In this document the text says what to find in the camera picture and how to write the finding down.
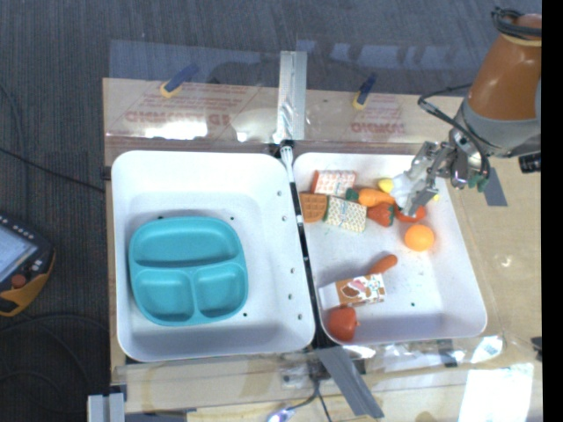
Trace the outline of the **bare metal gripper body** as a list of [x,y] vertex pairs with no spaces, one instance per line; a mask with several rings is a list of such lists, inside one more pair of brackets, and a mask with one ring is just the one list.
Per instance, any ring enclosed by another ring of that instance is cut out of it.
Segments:
[[410,167],[413,189],[435,189],[437,178],[447,178],[457,189],[485,189],[485,151],[464,129],[451,129],[444,142],[424,142]]

